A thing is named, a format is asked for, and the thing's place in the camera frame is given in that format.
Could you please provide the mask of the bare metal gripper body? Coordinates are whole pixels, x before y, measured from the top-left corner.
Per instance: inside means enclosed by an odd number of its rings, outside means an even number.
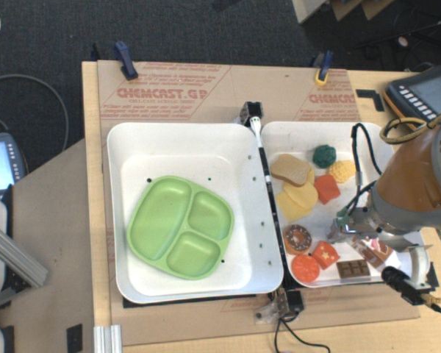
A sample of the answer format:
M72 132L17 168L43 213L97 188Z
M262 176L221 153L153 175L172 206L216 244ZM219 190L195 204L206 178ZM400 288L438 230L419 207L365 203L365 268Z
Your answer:
M344 217L342 231L360 239L377 238L382 232L381 216L371 207L357 207Z

